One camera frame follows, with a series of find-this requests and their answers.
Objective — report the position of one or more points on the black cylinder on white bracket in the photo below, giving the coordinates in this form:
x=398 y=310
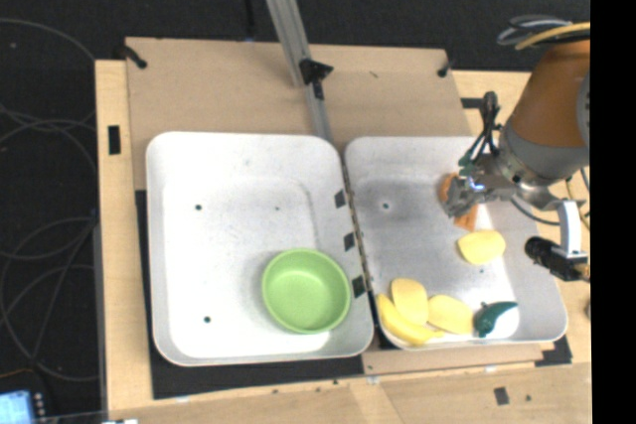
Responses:
x=551 y=257

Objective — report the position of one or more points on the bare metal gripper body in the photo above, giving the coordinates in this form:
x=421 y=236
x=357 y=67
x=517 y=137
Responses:
x=489 y=183

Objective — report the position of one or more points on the orange toy slice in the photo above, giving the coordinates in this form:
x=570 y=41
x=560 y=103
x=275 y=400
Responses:
x=468 y=219

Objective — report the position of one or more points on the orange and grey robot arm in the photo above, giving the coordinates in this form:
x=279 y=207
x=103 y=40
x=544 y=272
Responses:
x=551 y=104

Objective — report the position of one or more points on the brown cardboard board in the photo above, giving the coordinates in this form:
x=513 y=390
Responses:
x=223 y=89

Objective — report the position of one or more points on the white plastic tray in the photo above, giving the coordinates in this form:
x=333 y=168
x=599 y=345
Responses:
x=412 y=233
x=223 y=238

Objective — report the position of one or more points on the dark green toy pepper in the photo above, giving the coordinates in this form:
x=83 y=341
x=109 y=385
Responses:
x=489 y=315

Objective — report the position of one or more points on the green bowl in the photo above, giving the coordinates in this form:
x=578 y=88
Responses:
x=305 y=290

